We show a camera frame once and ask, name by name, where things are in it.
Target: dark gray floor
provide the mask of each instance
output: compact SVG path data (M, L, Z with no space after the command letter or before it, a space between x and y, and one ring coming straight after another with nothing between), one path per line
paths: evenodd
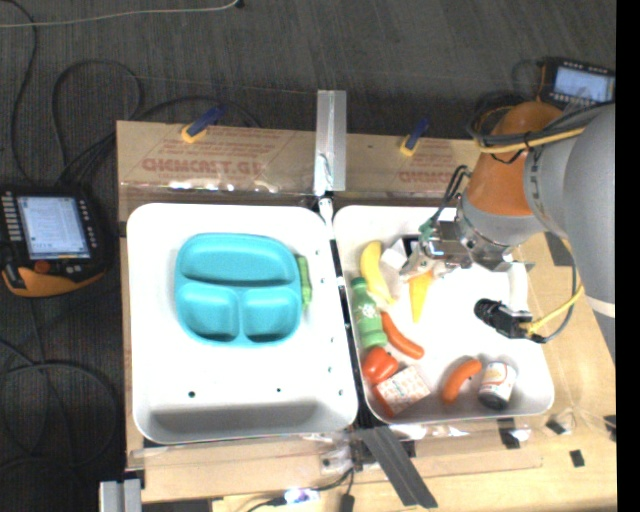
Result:
M223 4L224 0L19 2L36 22ZM213 95L235 102L265 128L304 130L315 127L315 92L342 89L348 93L350 132L404 134L428 114L431 136L465 138L464 125L483 95L531 93L536 74L530 63L535 59L559 55L616 68L615 0L245 4L243 9L211 13L139 14L38 26L37 52L13 130L13 106L34 31L0 28L0 184L26 183L19 166L32 181L53 183L65 161L112 131L117 119L130 115L137 84L144 92L139 112L185 95ZM15 2L0 0L0 25L27 21ZM86 59L92 62L74 65ZM187 122L209 105L182 102L148 119ZM239 112L234 110L226 122L245 122L248 117ZM56 142L56 126L61 145ZM79 167L73 171L80 176ZM111 153L84 181L114 230L115 177ZM62 297L27 301L0 288L0 341L34 362L44 357L88 368L119 400L119 415L114 417L105 389L91 377L69 370L49 371L59 400L35 372L12 375L6 382L3 377L0 510L96 510L97 482L120 476L124 444L119 286L116 260L104 279ZM0 364L5 376L8 368L26 363L5 346L0 347ZM76 463L72 469L70 462Z

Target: banana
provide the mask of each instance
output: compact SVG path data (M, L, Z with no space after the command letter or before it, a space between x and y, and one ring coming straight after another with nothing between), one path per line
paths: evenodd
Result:
M382 243L374 240L369 242L360 255L360 274L367 281L369 293L391 305L395 299L389 293L389 287L380 272L380 256Z

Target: turquoise plate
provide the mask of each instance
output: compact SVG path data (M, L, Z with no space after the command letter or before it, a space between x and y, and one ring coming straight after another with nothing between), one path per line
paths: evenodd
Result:
M180 325L198 341L282 343L300 325L300 272L291 251L273 238L191 237L178 252L174 293Z

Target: plastic bottle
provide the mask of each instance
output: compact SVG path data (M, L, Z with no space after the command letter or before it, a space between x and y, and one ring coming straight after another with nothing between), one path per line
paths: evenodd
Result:
M389 341L382 330L382 318L376 301L367 292L367 281L356 277L351 281L353 290L353 320L358 338L364 349L386 345Z

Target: can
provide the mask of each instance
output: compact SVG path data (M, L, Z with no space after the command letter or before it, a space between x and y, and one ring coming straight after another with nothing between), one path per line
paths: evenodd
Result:
M513 366L503 361L493 361L487 365L482 376L478 400L491 409L507 407L517 373Z

